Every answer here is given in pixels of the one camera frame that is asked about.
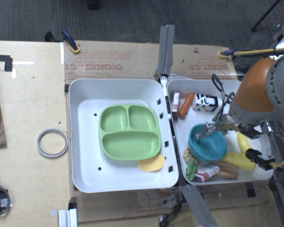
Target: black clamp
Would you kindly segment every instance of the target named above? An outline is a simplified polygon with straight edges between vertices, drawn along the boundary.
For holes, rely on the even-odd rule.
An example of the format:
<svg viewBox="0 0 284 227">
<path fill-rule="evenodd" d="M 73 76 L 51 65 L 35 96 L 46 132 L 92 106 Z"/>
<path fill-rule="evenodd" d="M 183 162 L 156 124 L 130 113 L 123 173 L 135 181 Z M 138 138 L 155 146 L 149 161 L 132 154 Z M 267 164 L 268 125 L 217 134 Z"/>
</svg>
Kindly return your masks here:
<svg viewBox="0 0 284 227">
<path fill-rule="evenodd" d="M 13 58 L 10 55 L 0 55 L 0 61 L 4 61 L 4 71 L 13 71 Z"/>
</svg>

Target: teal bowl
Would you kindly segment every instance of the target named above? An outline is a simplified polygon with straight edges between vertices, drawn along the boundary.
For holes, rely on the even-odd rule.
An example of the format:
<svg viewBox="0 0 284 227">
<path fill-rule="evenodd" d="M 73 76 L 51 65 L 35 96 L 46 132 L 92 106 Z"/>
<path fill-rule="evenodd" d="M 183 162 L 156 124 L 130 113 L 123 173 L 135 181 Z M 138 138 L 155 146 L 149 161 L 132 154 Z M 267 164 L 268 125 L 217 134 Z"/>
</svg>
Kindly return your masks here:
<svg viewBox="0 0 284 227">
<path fill-rule="evenodd" d="M 227 152 L 227 143 L 224 136 L 215 131 L 209 136 L 197 140 L 195 134 L 200 133 L 204 124 L 195 125 L 189 133 L 188 148 L 197 159 L 210 162 L 221 160 Z"/>
</svg>

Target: gray ring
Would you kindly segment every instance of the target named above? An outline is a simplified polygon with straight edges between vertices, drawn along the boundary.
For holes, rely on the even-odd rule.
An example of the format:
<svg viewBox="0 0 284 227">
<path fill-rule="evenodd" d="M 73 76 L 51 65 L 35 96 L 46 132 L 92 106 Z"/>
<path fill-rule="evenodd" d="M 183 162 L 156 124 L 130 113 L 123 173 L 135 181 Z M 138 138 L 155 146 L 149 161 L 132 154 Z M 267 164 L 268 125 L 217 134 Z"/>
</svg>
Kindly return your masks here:
<svg viewBox="0 0 284 227">
<path fill-rule="evenodd" d="M 41 147 L 40 147 L 40 140 L 41 140 L 41 138 L 42 138 L 45 134 L 47 134 L 47 133 L 52 133 L 52 132 L 53 132 L 53 133 L 58 133 L 58 134 L 60 134 L 60 135 L 64 138 L 64 141 L 65 141 L 64 149 L 63 149 L 61 152 L 57 153 L 57 154 L 48 154 L 48 153 L 44 152 L 44 151 L 41 149 Z M 60 129 L 49 128 L 49 129 L 43 130 L 43 131 L 38 135 L 38 138 L 37 138 L 37 149 L 38 149 L 39 153 L 40 153 L 42 156 L 46 157 L 46 158 L 57 158 L 57 157 L 63 155 L 63 154 L 66 152 L 67 148 L 68 148 L 67 135 L 66 135 L 65 132 L 63 132 L 63 131 L 60 130 Z"/>
</svg>

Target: yellow banana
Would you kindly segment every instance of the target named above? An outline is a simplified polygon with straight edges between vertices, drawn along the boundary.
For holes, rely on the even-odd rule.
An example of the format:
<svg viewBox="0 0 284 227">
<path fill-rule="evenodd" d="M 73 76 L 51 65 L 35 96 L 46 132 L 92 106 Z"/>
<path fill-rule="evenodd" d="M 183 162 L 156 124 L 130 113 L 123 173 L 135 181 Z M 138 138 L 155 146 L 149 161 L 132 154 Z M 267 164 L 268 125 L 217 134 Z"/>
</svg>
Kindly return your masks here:
<svg viewBox="0 0 284 227">
<path fill-rule="evenodd" d="M 245 152 L 250 149 L 251 147 L 247 143 L 246 136 L 241 134 L 240 132 L 237 133 L 237 142 L 240 148 L 240 151 L 245 154 Z"/>
</svg>

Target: dark gray floor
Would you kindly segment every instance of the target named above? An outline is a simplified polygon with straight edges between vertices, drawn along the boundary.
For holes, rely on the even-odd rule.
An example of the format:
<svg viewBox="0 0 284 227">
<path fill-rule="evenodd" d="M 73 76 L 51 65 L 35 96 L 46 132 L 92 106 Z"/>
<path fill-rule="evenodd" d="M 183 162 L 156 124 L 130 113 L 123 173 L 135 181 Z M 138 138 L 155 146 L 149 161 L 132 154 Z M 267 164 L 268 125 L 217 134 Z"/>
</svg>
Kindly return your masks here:
<svg viewBox="0 0 284 227">
<path fill-rule="evenodd" d="M 47 31 L 63 40 L 159 43 L 160 27 L 175 25 L 175 44 L 268 49 L 284 23 L 284 0 L 251 32 L 277 0 L 0 0 L 0 40 L 44 41 Z M 254 60 L 237 58 L 246 72 Z"/>
</svg>

